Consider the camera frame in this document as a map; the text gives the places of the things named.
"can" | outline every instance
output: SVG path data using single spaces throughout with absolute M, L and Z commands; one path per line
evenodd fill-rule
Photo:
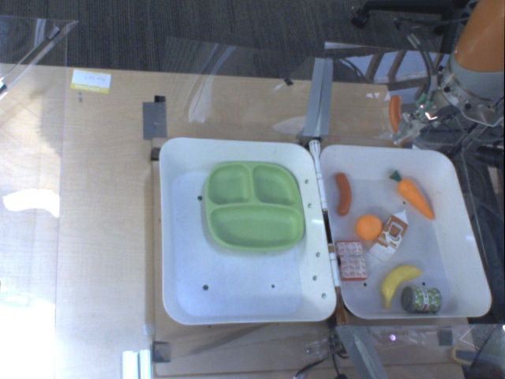
M 407 312 L 436 313 L 442 306 L 442 296 L 435 287 L 406 287 L 402 292 L 402 306 Z

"green divided tray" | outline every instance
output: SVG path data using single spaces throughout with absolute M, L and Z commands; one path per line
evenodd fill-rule
M 205 212 L 217 243 L 236 250 L 283 250 L 305 232 L 294 176 L 273 163 L 214 167 L 205 182 Z

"orange fruit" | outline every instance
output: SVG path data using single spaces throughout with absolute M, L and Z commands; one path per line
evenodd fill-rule
M 363 240 L 373 240 L 379 237 L 382 231 L 382 222 L 377 216 L 367 213 L 358 218 L 354 228 L 357 235 Z

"yellow and white sticker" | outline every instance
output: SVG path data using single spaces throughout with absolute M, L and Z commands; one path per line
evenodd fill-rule
M 89 92 L 108 94 L 111 78 L 112 76 L 107 73 L 74 69 L 70 87 L 74 90 L 86 90 Z

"banana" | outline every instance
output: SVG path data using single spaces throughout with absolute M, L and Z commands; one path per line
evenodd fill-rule
M 392 269 L 380 285 L 380 291 L 382 292 L 382 296 L 385 301 L 384 309 L 389 309 L 391 298 L 393 298 L 398 285 L 405 281 L 413 280 L 420 274 L 421 270 L 413 265 L 400 265 L 399 267 Z

